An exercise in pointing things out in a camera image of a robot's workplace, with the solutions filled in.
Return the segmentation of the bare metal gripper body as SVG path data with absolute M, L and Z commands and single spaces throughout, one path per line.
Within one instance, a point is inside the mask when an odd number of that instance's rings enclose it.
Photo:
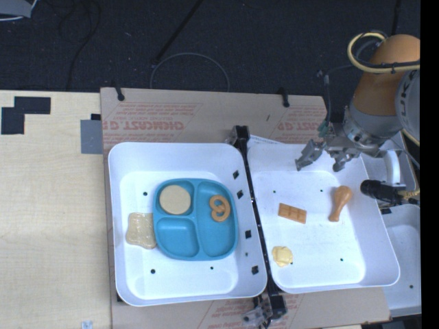
M 330 123 L 324 135 L 324 149 L 331 157 L 357 158 L 360 154 L 376 156 L 380 142 L 357 125 Z

